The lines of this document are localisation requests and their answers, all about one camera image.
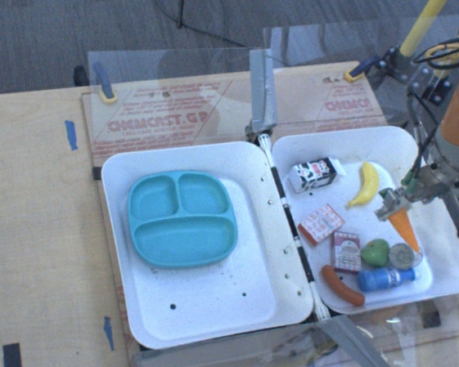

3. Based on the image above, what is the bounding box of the black and white milk carton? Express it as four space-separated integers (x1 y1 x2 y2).
284 155 349 195

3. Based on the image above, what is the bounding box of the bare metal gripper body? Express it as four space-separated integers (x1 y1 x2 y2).
401 160 459 205

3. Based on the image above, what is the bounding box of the grey can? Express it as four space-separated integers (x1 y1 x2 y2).
386 240 418 272

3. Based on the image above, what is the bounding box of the blue divided plate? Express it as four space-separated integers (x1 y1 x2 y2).
123 163 242 275

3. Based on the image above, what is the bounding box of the brown cardboard board red print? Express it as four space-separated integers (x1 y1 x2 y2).
81 56 413 357

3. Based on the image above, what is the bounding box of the red and white carton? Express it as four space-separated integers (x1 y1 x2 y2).
295 201 348 248

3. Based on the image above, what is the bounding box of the maroon packet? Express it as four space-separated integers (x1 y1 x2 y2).
327 228 365 277

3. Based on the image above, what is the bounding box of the green pepper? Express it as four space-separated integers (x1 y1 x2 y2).
358 237 393 271

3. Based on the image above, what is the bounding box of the yellow banana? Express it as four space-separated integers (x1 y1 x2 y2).
341 159 383 209

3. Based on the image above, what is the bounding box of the orange carrot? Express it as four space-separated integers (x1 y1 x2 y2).
377 184 423 258

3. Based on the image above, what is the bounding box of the brown sausage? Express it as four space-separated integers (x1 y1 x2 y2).
320 261 367 311

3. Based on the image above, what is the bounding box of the white plastic tray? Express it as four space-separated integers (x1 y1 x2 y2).
269 115 459 322
98 132 318 355

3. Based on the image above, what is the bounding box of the blue bottle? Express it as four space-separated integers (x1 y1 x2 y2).
355 262 423 294

